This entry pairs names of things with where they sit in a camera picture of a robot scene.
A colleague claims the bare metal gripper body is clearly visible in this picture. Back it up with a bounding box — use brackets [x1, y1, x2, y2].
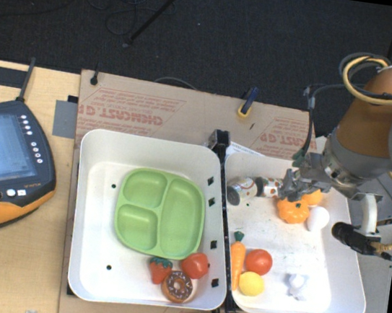
[289, 149, 366, 201]

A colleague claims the orange round fruit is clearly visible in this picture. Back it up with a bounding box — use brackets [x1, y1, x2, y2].
[300, 186, 325, 208]

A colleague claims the white bottle with orange dots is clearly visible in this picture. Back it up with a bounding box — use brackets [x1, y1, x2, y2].
[251, 174, 284, 200]

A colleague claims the orange pumpkin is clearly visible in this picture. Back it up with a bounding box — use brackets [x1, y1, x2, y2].
[273, 194, 312, 228]

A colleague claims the white garlic bulb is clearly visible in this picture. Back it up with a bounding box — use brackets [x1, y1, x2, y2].
[305, 204, 332, 235]

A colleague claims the white can with orange dots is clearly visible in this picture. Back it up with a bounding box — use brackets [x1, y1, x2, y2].
[224, 173, 261, 210]

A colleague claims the white plastic tray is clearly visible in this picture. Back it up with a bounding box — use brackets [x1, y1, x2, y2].
[57, 126, 249, 313]
[202, 149, 387, 313]

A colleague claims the thin black and white rod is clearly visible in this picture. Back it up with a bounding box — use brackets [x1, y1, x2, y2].
[193, 144, 261, 313]

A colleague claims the red tomato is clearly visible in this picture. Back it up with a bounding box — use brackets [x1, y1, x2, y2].
[242, 246, 275, 278]

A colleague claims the orange carrot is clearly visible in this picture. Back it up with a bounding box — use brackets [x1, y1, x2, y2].
[224, 229, 251, 293]

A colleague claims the white crumpled lump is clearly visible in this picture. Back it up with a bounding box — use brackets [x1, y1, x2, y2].
[282, 270, 312, 303]

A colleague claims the yellow lemon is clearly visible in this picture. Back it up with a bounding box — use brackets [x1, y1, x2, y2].
[236, 269, 268, 299]

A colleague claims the brown cardboard board red print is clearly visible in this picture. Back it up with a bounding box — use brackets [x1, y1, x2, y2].
[44, 68, 386, 313]

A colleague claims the red bell pepper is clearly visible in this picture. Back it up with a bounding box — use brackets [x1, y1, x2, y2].
[178, 250, 213, 282]

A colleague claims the green divided plate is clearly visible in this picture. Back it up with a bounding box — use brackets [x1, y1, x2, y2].
[108, 164, 212, 264]

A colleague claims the brown sprinkled doughnut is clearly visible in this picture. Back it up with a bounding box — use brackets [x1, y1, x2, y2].
[158, 268, 198, 306]

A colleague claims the red strawberry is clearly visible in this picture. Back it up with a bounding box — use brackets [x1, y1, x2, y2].
[146, 255, 175, 288]

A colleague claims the black cylinder on white bracket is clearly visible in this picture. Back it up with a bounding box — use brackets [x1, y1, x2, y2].
[328, 188, 390, 258]

